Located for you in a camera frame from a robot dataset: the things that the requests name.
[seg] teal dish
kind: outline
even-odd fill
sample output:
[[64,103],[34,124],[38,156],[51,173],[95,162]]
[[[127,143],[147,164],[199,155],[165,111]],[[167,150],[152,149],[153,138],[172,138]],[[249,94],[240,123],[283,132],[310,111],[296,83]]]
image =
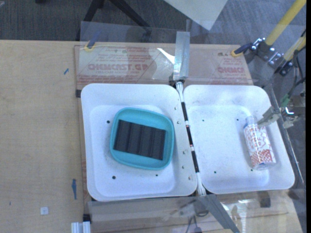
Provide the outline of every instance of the teal dish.
[[[114,143],[117,136],[119,120],[165,130],[162,160],[115,150]],[[110,152],[117,162],[137,168],[160,170],[165,168],[171,162],[173,149],[174,126],[168,117],[156,112],[137,108],[123,108],[116,113],[110,135]]]

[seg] black sponge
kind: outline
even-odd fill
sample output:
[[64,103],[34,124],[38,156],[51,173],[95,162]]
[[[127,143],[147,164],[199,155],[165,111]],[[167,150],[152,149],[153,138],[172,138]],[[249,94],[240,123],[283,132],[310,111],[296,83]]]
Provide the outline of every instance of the black sponge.
[[165,130],[118,121],[114,150],[163,160]]

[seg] white tray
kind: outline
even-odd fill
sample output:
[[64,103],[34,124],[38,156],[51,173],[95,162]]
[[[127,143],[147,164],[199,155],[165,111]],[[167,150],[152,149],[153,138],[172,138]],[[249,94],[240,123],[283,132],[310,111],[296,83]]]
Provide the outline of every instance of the white tray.
[[290,188],[294,172],[277,122],[267,127],[277,164],[251,168],[243,136],[245,118],[258,119],[271,106],[266,92],[248,85],[190,85],[184,90],[191,136],[203,186],[212,193]]
[[[187,196],[195,191],[197,179],[179,95],[174,88],[158,84],[89,84],[82,90],[81,102],[87,189],[94,199]],[[125,107],[154,111],[172,120],[173,158],[163,170],[135,168],[113,159],[109,150],[112,122]]]

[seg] wooden table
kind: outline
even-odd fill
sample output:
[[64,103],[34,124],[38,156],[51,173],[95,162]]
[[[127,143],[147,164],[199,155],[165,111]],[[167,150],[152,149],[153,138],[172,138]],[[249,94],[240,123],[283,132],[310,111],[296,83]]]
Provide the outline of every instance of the wooden table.
[[[76,42],[0,41],[2,233],[70,232],[72,222],[83,220],[75,45]],[[301,232],[291,199],[284,191],[276,198],[281,199],[276,206],[282,205],[279,211],[284,213],[242,217],[238,219],[241,227],[246,224],[245,229],[251,226],[252,232],[257,232],[256,225],[264,224],[265,229],[274,225],[274,229],[280,229],[278,232]],[[47,215],[41,215],[42,207],[48,207]]]

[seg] small white sticker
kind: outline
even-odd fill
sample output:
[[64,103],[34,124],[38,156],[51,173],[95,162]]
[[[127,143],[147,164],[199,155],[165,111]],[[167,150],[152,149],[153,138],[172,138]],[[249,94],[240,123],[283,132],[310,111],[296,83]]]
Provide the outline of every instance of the small white sticker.
[[49,208],[48,207],[41,207],[41,215],[47,215],[49,214]]

